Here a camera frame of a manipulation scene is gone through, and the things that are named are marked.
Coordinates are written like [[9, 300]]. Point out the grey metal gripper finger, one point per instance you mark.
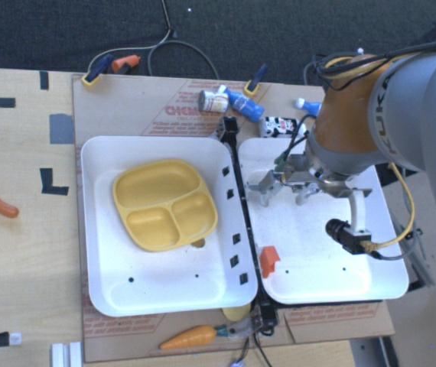
[[269, 184], [305, 193]]

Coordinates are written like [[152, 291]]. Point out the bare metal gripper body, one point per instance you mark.
[[302, 170]]

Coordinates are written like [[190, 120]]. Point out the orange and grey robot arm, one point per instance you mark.
[[394, 105]]

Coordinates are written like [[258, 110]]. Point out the thin black rod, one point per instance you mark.
[[245, 205]]

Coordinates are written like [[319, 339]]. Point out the cow print carton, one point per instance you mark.
[[279, 125]]

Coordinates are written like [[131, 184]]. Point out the white plastic tray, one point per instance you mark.
[[317, 251], [164, 281]]

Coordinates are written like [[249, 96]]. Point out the blue bottle with white cap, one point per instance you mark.
[[246, 106], [310, 106]]

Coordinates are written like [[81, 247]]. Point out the orange block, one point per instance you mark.
[[267, 260]]

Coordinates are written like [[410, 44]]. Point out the white can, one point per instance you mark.
[[213, 101]]

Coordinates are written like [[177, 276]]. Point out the yellow divided plate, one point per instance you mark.
[[157, 193]]

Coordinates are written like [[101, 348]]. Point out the yellow rounded toy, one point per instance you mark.
[[236, 312]]

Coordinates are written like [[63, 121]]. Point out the brown cardboard board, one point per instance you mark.
[[126, 105]]

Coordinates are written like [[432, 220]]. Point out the orange carrot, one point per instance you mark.
[[191, 336]]

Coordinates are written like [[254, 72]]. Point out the black cylinder on white bracket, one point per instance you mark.
[[346, 233]]

